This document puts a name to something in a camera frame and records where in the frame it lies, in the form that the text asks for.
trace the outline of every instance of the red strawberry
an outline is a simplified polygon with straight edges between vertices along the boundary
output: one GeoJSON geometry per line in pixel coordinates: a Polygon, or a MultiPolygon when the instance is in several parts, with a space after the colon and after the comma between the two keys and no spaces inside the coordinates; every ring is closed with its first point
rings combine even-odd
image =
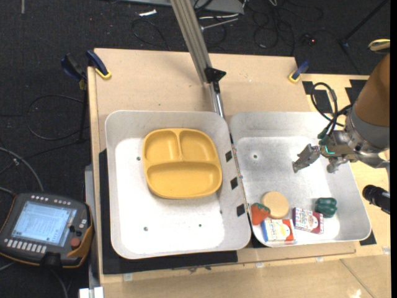
{"type": "Polygon", "coordinates": [[[251,206],[251,222],[253,225],[261,222],[270,215],[270,209],[261,203],[253,203],[251,206]]]}

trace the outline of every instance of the wooden table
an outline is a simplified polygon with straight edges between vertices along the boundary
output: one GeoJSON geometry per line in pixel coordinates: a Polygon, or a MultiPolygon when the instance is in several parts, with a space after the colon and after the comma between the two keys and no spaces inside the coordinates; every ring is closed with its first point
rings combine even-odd
{"type": "MultiPolygon", "coordinates": [[[[105,297],[391,297],[390,216],[365,202],[377,244],[359,242],[252,248],[238,251],[238,263],[103,274],[99,160],[106,148],[104,122],[113,111],[212,111],[189,53],[95,49],[112,72],[103,80],[88,68],[92,168],[96,208],[99,282],[105,297]]],[[[313,111],[302,81],[334,88],[338,104],[349,103],[350,79],[368,76],[304,74],[292,84],[295,59],[281,56],[210,54],[220,81],[226,121],[237,112],[313,111]]],[[[351,164],[360,191],[373,184],[388,189],[383,169],[351,164]]]]}

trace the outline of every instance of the robotic hand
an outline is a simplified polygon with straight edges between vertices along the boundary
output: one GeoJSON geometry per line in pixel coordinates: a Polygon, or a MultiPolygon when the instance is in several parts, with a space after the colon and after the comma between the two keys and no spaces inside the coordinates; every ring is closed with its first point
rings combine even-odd
{"type": "Polygon", "coordinates": [[[298,155],[299,159],[292,163],[294,172],[314,163],[320,155],[329,160],[329,173],[335,173],[343,163],[357,160],[372,168],[386,168],[389,191],[366,186],[363,196],[390,214],[390,161],[379,156],[390,147],[390,53],[372,71],[354,104],[335,112],[318,138],[318,146],[307,145],[298,155]],[[336,119],[341,114],[346,115],[344,129],[334,130],[336,119]]]}

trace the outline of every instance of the small box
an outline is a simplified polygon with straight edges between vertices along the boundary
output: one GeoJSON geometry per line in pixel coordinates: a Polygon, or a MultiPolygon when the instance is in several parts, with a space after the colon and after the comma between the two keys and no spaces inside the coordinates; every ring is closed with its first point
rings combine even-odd
{"type": "Polygon", "coordinates": [[[261,227],[265,242],[282,242],[295,239],[292,220],[265,219],[262,221],[261,227]]]}
{"type": "Polygon", "coordinates": [[[298,230],[315,234],[324,233],[324,217],[321,213],[294,207],[292,210],[293,225],[298,230]]]}

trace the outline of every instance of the round tan biscuit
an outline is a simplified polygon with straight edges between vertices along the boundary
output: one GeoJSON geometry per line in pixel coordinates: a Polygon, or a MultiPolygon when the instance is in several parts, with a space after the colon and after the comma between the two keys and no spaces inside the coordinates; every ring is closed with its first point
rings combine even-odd
{"type": "Polygon", "coordinates": [[[270,209],[272,219],[282,219],[290,210],[287,198],[277,191],[266,192],[262,196],[261,203],[270,209]]]}

